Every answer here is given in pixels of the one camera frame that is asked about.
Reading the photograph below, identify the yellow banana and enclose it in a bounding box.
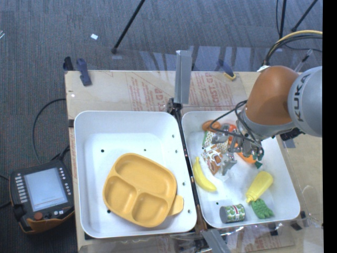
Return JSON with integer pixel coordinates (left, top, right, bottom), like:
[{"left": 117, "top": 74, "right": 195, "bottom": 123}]
[{"left": 192, "top": 156, "right": 217, "bottom": 193}]

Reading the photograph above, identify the white plastic tray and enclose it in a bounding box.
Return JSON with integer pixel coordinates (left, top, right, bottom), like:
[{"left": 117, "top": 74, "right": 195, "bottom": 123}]
[
  {"left": 181, "top": 110, "right": 301, "bottom": 229},
  {"left": 73, "top": 110, "right": 198, "bottom": 239}
]

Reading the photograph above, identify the grey can with green label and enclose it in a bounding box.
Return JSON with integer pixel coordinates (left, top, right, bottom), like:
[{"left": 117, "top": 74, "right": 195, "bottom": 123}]
[{"left": 219, "top": 203, "right": 246, "bottom": 224}]

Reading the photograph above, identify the green ribbed toy vegetable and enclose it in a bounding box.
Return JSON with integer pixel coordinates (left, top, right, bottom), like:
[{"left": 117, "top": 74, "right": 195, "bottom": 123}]
[{"left": 250, "top": 198, "right": 275, "bottom": 220}]

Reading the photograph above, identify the white carton with orange print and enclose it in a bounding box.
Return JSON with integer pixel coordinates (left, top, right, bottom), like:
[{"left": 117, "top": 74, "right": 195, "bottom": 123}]
[{"left": 201, "top": 143, "right": 230, "bottom": 176}]

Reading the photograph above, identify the orange doughnut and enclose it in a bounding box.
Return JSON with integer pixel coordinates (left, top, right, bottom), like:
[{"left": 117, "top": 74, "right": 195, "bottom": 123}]
[{"left": 202, "top": 120, "right": 222, "bottom": 133}]

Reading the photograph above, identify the thin black rod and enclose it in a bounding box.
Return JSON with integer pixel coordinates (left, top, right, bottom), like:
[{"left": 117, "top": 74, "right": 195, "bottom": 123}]
[{"left": 174, "top": 106, "right": 202, "bottom": 229}]

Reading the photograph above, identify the brown cardboard board, red print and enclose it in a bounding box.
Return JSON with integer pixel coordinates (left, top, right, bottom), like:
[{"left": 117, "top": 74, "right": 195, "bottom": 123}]
[{"left": 64, "top": 70, "right": 300, "bottom": 250}]

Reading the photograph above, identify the white carton with green print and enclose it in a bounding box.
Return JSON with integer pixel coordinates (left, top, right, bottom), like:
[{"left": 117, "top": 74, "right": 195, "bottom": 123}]
[{"left": 202, "top": 130, "right": 221, "bottom": 149}]

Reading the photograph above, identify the black tripod stand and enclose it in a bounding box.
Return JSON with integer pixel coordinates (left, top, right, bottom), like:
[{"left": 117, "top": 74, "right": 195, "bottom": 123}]
[
  {"left": 111, "top": 0, "right": 153, "bottom": 55},
  {"left": 275, "top": 0, "right": 323, "bottom": 40}
]

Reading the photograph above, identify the yellow mustard bottle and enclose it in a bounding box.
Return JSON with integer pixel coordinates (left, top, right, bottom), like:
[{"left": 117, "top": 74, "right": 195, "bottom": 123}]
[{"left": 245, "top": 170, "right": 274, "bottom": 204}]

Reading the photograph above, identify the orange carrot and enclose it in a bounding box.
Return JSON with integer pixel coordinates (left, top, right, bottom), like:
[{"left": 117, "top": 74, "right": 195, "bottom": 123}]
[{"left": 235, "top": 142, "right": 257, "bottom": 164}]

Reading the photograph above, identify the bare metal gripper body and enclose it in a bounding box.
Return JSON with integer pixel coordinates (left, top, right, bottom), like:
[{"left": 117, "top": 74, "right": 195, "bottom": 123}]
[{"left": 228, "top": 130, "right": 264, "bottom": 160}]

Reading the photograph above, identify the yellow divided plate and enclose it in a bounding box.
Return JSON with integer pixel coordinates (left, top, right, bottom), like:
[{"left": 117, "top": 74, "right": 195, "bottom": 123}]
[{"left": 102, "top": 152, "right": 185, "bottom": 229}]

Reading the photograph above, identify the red orange toy food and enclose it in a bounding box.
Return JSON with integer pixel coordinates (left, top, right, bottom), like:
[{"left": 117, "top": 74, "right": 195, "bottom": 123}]
[{"left": 227, "top": 124, "right": 238, "bottom": 142}]

